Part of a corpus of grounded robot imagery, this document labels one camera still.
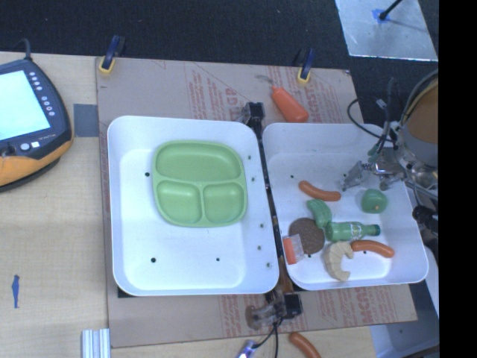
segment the brown cookie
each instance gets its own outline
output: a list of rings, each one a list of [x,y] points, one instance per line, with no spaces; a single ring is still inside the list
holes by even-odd
[[[325,233],[315,223],[315,220],[300,218],[290,224],[288,235],[299,234],[305,254],[319,252],[325,244]]]

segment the green divided plate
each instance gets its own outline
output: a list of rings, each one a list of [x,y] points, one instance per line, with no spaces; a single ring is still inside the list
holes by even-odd
[[[223,227],[247,209],[240,156],[229,146],[196,140],[161,145],[153,158],[156,205],[168,222],[183,227]]]

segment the table surface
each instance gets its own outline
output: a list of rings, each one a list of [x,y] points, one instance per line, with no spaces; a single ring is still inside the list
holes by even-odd
[[[23,53],[0,52],[0,64]],[[97,104],[95,57],[32,54],[62,96]],[[48,173],[0,194],[1,357],[80,357],[82,330],[108,328],[97,137],[75,137]],[[18,307],[12,284],[19,277]],[[323,358],[375,357],[369,327],[303,333]],[[245,339],[115,348],[112,357],[234,357]],[[270,338],[255,357],[272,357]],[[298,349],[279,335],[279,357]]]

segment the cardboard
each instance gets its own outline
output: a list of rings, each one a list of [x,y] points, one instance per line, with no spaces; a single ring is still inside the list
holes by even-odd
[[[109,75],[96,60],[107,303],[114,348],[264,335],[247,326],[245,309],[266,305],[264,295],[205,295],[135,298],[119,291],[112,271],[107,128],[123,115],[237,120],[249,101],[262,102],[264,127],[284,122],[271,100],[271,86],[284,87],[309,112],[309,122],[350,122],[356,99],[348,72],[312,69],[299,85],[298,68],[117,58]],[[351,113],[362,122],[358,105]],[[335,329],[417,319],[408,285],[300,292],[303,313],[279,332]]]

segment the black fabric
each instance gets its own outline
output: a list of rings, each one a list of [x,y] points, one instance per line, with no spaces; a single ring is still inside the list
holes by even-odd
[[[438,54],[439,0],[418,1]],[[163,60],[290,66],[312,47],[313,67],[350,71],[364,121],[376,125],[374,101],[391,77],[406,99],[437,68],[349,56],[335,0],[0,0],[0,51],[27,37],[33,54],[101,56],[115,34],[125,57]]]

